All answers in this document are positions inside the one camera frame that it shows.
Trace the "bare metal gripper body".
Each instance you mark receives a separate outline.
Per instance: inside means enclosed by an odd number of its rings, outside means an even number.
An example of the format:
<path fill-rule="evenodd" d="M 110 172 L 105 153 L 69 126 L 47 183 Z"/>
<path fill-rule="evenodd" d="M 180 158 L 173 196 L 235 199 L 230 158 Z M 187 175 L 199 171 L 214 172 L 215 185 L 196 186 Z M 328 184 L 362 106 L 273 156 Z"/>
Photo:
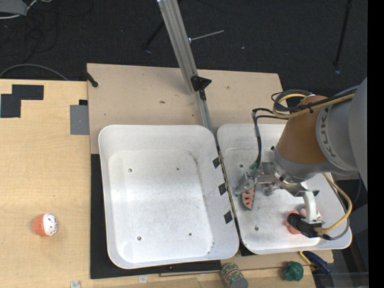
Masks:
<path fill-rule="evenodd" d="M 284 176 L 280 176 L 273 171 L 273 164 L 270 162 L 261 162 L 256 167 L 255 185 L 263 190 L 265 185 L 273 185 L 274 191 L 281 188 Z"/>

